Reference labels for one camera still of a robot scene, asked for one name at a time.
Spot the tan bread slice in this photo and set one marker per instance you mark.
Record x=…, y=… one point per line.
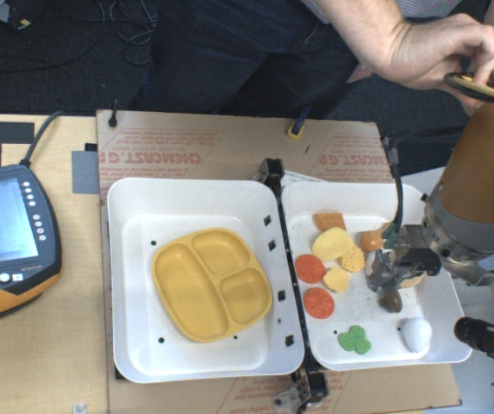
x=412, y=282

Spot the white egg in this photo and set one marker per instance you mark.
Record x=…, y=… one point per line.
x=417, y=334

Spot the yellow potato slice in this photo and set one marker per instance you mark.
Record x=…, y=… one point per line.
x=332, y=244

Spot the thin black rod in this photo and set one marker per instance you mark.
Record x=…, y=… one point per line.
x=292, y=274

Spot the orange sausage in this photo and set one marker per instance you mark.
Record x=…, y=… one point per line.
x=371, y=240

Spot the white plastic tray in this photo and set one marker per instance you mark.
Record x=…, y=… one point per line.
x=134, y=317
x=371, y=343

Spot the person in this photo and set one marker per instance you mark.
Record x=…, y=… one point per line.
x=229, y=37

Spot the yellow corn piece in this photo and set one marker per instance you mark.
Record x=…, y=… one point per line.
x=352, y=260

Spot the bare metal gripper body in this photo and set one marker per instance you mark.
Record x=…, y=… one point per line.
x=419, y=259

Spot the green broccoli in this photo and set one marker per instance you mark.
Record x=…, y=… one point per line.
x=353, y=340

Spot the person's hand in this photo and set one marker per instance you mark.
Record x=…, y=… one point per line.
x=427, y=54

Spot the orange waffle biscuit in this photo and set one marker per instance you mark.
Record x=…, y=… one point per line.
x=328, y=221

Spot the black cylinder on white bracket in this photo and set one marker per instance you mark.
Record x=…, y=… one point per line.
x=477, y=334

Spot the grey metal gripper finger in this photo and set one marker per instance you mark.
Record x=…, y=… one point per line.
x=375, y=272
x=392, y=279

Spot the brown toy sausage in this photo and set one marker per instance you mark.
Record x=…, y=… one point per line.
x=393, y=304

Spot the small yellow toy piece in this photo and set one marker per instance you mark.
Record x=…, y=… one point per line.
x=336, y=279

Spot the person's forearm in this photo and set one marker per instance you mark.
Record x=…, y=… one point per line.
x=354, y=15

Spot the brown cardboard board, red print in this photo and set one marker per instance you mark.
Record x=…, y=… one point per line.
x=212, y=149

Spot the red tomato slice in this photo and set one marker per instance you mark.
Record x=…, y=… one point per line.
x=310, y=269
x=318, y=303

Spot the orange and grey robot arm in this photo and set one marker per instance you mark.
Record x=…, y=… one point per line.
x=470, y=166

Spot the yellow divided plate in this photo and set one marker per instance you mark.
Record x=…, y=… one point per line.
x=203, y=291

